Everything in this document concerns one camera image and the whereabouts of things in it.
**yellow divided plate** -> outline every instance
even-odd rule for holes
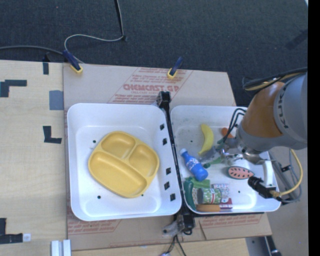
[[[157,174],[159,164],[151,147],[123,131],[108,133],[88,160],[91,175],[125,198],[142,195]]]

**white tray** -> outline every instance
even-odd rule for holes
[[[175,214],[182,198],[166,117],[153,105],[79,103],[67,112],[71,209],[84,221]],[[129,133],[153,148],[160,160],[149,188],[136,198],[121,197],[89,173],[88,159],[108,133]]]
[[[229,127],[229,123],[237,107],[233,106],[198,106],[181,105],[176,106],[170,113],[174,143],[176,152],[186,148],[190,155],[198,156],[202,148],[204,136],[201,131],[201,124],[211,127],[214,134],[214,145],[222,138],[221,128]],[[263,159],[270,159],[268,152],[260,155]],[[187,170],[183,158],[177,156],[182,182],[191,176]],[[254,165],[246,160],[237,160],[234,166],[241,166],[253,171],[256,177],[264,178],[262,165]],[[281,203],[273,198],[265,199],[248,185],[248,179],[234,179],[226,174],[227,165],[223,163],[211,165],[207,171],[210,184],[228,184],[229,197],[232,199],[232,209],[220,212],[201,212],[197,214],[238,214],[272,212],[277,210]],[[276,177],[273,175],[273,184],[278,189]]]

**banana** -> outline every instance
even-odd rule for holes
[[[206,124],[201,124],[201,131],[204,135],[204,142],[202,144],[201,150],[198,152],[198,155],[202,155],[203,153],[209,151],[214,144],[214,133],[211,128]]]

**gray tape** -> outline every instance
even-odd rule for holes
[[[49,75],[49,63],[43,62],[42,66],[43,66],[43,74],[44,75]]]
[[[296,48],[299,44],[301,44],[304,40],[308,39],[308,29],[302,31],[299,35],[297,35],[293,40],[288,42],[285,47],[289,50]]]
[[[49,91],[50,110],[64,110],[64,92],[61,90]]]

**blue bottle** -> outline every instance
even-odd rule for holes
[[[207,170],[203,168],[202,164],[195,157],[189,155],[185,148],[181,149],[179,153],[184,159],[186,168],[192,172],[197,181],[202,182],[208,177]]]

